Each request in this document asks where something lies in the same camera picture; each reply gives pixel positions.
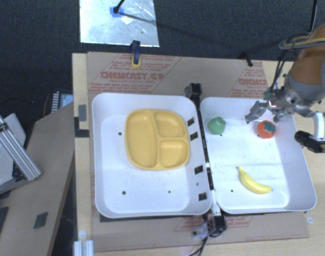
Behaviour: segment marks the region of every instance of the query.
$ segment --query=yellow banana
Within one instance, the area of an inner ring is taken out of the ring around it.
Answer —
[[[267,185],[257,183],[254,179],[250,177],[250,175],[243,171],[241,166],[238,167],[238,170],[240,172],[240,180],[242,184],[253,193],[267,194],[272,190],[272,188]]]

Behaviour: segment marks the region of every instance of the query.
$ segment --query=metal sheet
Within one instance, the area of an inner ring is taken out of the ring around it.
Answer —
[[[112,9],[121,0],[80,0],[82,43],[159,47],[153,0],[125,0],[119,13]]]

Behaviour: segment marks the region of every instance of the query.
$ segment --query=dark floor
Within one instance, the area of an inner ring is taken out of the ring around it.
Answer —
[[[251,59],[276,60],[281,40],[309,30],[313,0],[154,3],[160,47],[143,53],[237,58],[245,51]],[[322,23],[325,0],[318,0],[315,26]],[[80,43],[79,0],[0,0],[0,113],[16,113],[25,129],[43,117],[49,94],[71,90],[71,54],[87,51],[128,47]],[[71,230],[69,219],[62,223]]]

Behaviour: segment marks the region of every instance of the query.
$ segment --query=yellow plate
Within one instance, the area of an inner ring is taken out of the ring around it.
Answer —
[[[125,143],[129,160],[145,170],[175,169],[190,157],[184,120],[167,110],[141,109],[130,113]]]

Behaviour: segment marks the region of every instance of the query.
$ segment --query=red tomato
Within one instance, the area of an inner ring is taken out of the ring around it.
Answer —
[[[272,138],[275,135],[276,127],[270,121],[262,121],[257,126],[257,132],[261,138]]]

